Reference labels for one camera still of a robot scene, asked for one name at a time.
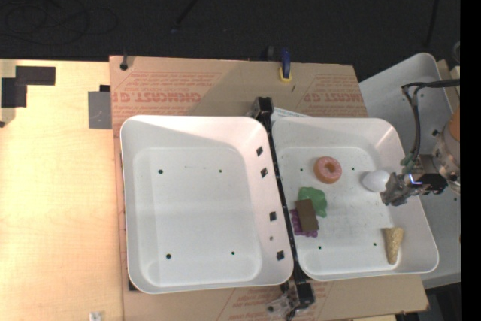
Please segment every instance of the pink donut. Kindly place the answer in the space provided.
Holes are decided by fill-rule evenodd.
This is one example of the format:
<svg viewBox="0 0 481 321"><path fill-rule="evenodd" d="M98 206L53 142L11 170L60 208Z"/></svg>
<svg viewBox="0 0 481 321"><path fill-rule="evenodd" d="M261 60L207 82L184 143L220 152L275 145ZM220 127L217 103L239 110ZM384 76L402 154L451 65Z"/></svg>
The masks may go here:
<svg viewBox="0 0 481 321"><path fill-rule="evenodd" d="M337 159L331 156L322 156L314 165L314 174L323 183L337 182L343 173L343 169Z"/></svg>

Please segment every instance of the cardboard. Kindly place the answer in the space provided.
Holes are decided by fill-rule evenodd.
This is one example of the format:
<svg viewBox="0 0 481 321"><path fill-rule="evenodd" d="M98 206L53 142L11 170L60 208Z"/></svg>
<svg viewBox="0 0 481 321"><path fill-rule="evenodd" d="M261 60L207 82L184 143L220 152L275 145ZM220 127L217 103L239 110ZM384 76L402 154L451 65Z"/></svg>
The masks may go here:
<svg viewBox="0 0 481 321"><path fill-rule="evenodd" d="M125 205L119 129L138 114L240 116L255 98L271 97L274 107L313 117L366 117L350 65L292 63L292 81L279 79L278 62L110 57L112 123L116 162L123 305L126 321L261 321L281 319L266 311L281 295L278 286L215 289L148 295L129 290ZM312 282L316 303L298 321L349 319L425 310L418 275Z"/></svg>

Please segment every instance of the empty white tray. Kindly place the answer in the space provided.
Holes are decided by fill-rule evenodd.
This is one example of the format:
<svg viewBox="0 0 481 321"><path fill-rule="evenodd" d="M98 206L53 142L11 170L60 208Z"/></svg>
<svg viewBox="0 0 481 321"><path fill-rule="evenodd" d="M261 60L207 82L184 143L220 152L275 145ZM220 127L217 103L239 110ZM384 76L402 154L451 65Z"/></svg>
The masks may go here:
<svg viewBox="0 0 481 321"><path fill-rule="evenodd" d="M140 291L289 279L292 254L261 123L136 116L120 140L128 270Z"/></svg>
<svg viewBox="0 0 481 321"><path fill-rule="evenodd" d="M419 197L386 207L379 193L365 189L369 171L401 172L404 158L398 133L377 118L297 118L275 122L272 132L284 193L295 208L298 190L321 189L327 217L317 217L318 238L295 236L299 263L315 280L340 280L433 271L438 252ZM343 168L338 182L321 183L313 173L320 156L336 158ZM387 262L382 228L400 226L404 240L396 265Z"/></svg>

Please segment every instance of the toy waffle cone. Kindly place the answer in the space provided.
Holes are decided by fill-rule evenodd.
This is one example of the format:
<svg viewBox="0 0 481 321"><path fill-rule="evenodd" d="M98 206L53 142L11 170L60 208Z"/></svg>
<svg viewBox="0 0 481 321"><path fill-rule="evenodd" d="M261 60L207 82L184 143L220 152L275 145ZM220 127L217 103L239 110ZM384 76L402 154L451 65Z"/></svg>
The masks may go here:
<svg viewBox="0 0 481 321"><path fill-rule="evenodd" d="M388 262L390 265L394 265L398 260L398 252L403 241L404 230L402 228L388 228L383 229L383 232L386 239Z"/></svg>

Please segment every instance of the white egg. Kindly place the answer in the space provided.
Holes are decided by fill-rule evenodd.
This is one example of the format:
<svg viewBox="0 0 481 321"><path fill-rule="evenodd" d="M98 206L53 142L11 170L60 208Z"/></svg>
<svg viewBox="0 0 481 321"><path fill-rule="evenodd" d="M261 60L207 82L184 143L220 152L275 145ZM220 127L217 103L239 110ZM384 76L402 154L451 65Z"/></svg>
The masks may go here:
<svg viewBox="0 0 481 321"><path fill-rule="evenodd" d="M371 192L383 192L386 190L386 184L389 179L389 173L384 170L376 170L367 173L362 178L362 184Z"/></svg>

